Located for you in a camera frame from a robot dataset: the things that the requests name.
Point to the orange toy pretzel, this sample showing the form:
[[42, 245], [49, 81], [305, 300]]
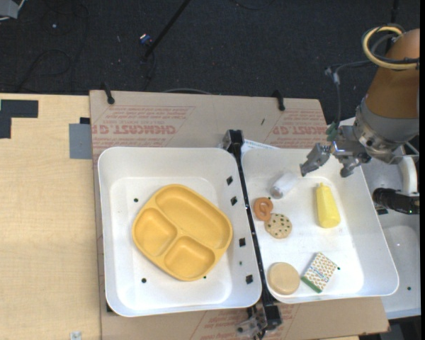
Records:
[[262, 211]]

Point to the black cylinder on white bracket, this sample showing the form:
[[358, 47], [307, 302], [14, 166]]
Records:
[[396, 200]]

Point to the yellow mustard bottle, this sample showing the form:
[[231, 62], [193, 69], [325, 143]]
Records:
[[327, 209]]

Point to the brown cardboard board red print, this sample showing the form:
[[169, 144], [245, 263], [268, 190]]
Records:
[[198, 122]]

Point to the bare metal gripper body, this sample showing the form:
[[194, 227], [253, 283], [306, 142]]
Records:
[[350, 145]]

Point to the white plastic tray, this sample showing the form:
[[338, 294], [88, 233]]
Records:
[[361, 246], [127, 168]]

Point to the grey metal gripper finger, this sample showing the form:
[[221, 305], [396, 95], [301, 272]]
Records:
[[348, 168], [315, 159]]

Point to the thin black rod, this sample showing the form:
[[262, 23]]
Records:
[[252, 225]]

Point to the beige round toy bread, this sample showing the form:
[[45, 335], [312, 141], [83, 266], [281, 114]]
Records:
[[283, 278]]

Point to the small white can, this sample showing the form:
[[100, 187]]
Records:
[[284, 185]]

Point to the yellow divided plate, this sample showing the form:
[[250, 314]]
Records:
[[182, 232]]

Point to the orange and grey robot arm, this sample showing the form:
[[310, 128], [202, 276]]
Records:
[[393, 90]]

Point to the beige chocolate chip biscuit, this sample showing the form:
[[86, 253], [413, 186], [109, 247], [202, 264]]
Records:
[[278, 226]]

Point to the patterned green and white carton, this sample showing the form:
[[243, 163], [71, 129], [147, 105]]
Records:
[[319, 272]]

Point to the white printed paper label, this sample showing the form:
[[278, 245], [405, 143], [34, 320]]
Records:
[[258, 144]]

